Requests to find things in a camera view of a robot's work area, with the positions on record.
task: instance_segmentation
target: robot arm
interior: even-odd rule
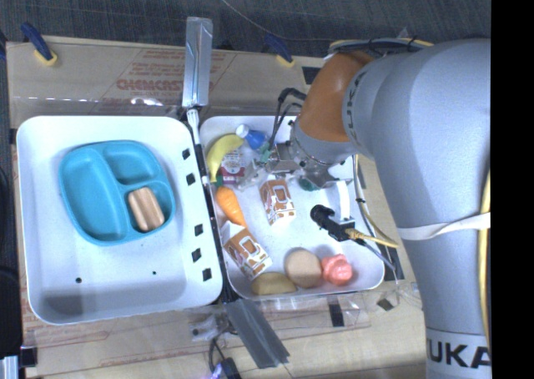
[[[337,53],[289,143],[318,187],[352,154],[375,161],[421,291],[434,379],[491,377],[478,263],[478,228],[488,226],[477,224],[490,168],[490,51],[472,39],[378,59]],[[475,224],[429,238],[458,220]]]

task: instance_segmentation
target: blue plate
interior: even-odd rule
[[[149,232],[137,228],[128,193],[149,187],[164,223]],[[175,201],[167,175],[143,144],[114,140],[70,151],[59,165],[59,187],[77,231],[97,245],[115,245],[162,230],[174,216]]]

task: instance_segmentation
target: orange carrot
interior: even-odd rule
[[[247,227],[237,196],[231,188],[220,186],[215,192],[215,200],[229,221],[236,225]]]

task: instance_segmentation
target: yellow banana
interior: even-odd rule
[[[214,183],[217,181],[217,171],[219,170],[220,163],[223,161],[224,156],[236,150],[244,140],[237,134],[226,134],[220,139],[217,139],[213,146],[209,149],[208,156],[206,157],[206,163],[209,170],[209,181]]]

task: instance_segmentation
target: white strap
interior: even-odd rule
[[[439,223],[437,225],[421,226],[419,228],[399,228],[399,236],[403,240],[422,241],[430,240],[435,236],[464,229],[489,229],[491,228],[490,213],[466,217],[451,223]]]

